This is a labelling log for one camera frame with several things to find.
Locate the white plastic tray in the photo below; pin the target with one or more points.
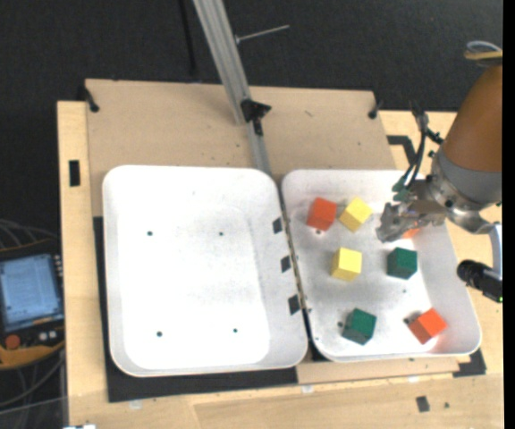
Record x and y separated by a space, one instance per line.
195 275
382 293

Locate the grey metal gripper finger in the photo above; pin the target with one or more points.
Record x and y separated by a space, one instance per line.
406 222
385 229

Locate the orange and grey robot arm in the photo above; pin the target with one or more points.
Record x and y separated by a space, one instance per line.
476 128

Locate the flat brown board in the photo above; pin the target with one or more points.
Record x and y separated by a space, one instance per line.
172 123

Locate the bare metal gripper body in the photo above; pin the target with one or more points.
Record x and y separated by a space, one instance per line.
441 206

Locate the orange cube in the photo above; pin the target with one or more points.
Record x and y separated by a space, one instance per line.
412 232
427 325
321 213

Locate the black cylinder on white bracket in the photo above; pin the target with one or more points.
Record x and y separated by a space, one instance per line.
478 275

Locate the yellow cube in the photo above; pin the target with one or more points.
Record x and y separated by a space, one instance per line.
346 264
355 215

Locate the green cube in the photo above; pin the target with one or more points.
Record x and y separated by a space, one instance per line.
358 326
401 263

